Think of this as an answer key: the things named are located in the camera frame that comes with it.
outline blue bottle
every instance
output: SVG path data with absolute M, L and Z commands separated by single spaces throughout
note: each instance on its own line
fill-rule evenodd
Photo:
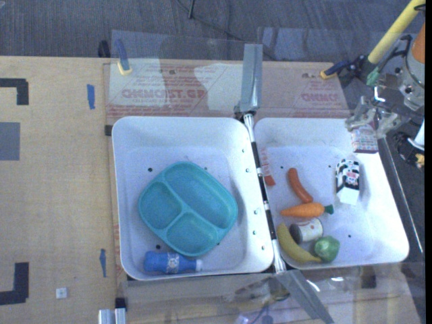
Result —
M 148 251 L 144 258 L 144 270 L 147 273 L 176 274 L 185 271 L 201 271 L 203 261 L 187 259 L 175 252 Z

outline white can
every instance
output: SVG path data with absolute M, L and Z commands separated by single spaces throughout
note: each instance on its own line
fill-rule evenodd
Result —
M 294 241 L 301 244 L 323 236 L 323 225 L 318 218 L 314 217 L 309 221 L 293 223 L 290 226 L 290 233 Z

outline blue plate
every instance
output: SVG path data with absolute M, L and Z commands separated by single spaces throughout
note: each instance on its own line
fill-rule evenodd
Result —
M 192 162 L 164 169 L 138 199 L 146 225 L 177 252 L 197 257 L 215 247 L 237 220 L 234 197 Z

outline green bell pepper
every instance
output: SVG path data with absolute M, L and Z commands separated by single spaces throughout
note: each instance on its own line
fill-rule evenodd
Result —
M 319 238 L 313 247 L 315 253 L 321 257 L 323 261 L 334 261 L 338 255 L 340 242 L 333 236 L 323 236 Z

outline banana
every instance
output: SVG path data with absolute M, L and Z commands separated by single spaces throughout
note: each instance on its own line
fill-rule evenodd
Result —
M 279 224 L 276 233 L 277 239 L 279 240 L 279 245 L 282 247 L 282 250 L 284 250 L 286 254 L 295 261 L 299 263 L 311 261 L 320 263 L 322 261 L 321 258 L 313 256 L 311 253 L 297 245 L 285 223 Z

